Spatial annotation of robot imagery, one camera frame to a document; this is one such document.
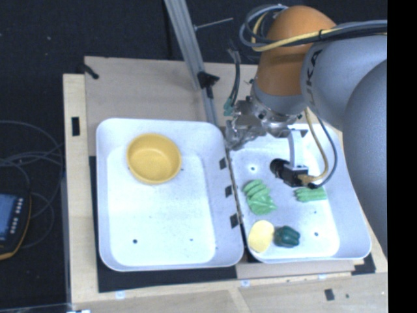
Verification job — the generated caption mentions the black cylinder on white bracket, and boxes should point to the black cylinder on white bracket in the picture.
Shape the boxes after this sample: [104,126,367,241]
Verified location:
[269,128,314,188]

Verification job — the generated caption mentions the dark green bell pepper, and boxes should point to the dark green bell pepper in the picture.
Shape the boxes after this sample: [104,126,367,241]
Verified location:
[272,225,301,248]

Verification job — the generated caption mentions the yellow bowl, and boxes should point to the yellow bowl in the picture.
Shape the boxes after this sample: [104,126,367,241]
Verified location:
[126,133,182,185]

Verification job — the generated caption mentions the green bean bundle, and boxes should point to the green bean bundle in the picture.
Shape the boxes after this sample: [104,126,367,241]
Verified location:
[294,186,328,203]

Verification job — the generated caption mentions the yellow oval toy food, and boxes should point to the yellow oval toy food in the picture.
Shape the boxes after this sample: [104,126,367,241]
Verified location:
[247,219,275,253]

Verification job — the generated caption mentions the light green pea pods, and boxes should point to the light green pea pods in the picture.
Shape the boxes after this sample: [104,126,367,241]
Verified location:
[241,179,278,216]

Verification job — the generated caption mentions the pale wooden board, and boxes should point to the pale wooden board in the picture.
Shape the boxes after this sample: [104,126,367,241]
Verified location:
[83,55,379,280]

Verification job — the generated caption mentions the white plastic tray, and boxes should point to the white plastic tray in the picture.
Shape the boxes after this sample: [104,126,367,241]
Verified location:
[95,117,245,273]
[224,122,373,264]

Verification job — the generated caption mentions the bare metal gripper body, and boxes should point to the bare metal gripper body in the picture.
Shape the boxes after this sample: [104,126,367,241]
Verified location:
[231,98,300,139]

